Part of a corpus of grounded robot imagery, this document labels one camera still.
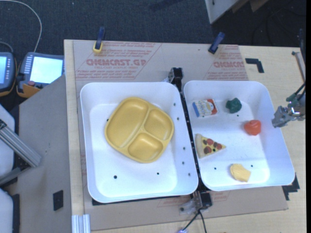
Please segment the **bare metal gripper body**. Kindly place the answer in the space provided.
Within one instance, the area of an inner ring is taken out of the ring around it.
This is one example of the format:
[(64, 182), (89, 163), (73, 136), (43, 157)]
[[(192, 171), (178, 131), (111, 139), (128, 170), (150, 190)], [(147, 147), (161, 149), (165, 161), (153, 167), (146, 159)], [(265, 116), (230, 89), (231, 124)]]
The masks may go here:
[(288, 104), (288, 115), (292, 121), (305, 119), (306, 103), (303, 100), (294, 100)]

